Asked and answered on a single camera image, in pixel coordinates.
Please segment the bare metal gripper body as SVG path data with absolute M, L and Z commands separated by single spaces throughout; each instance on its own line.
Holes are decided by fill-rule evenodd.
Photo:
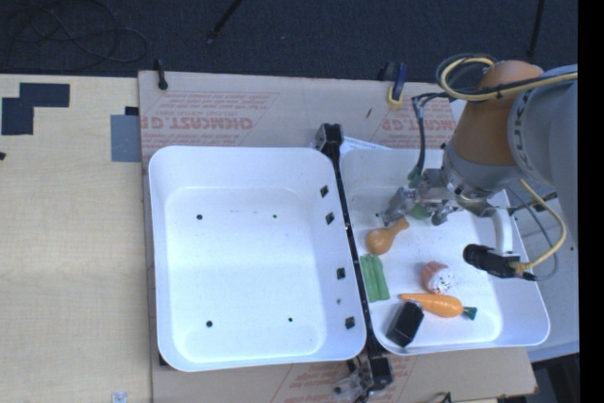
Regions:
M 444 168 L 427 168 L 419 178 L 414 201 L 427 211 L 461 210 L 464 182 Z

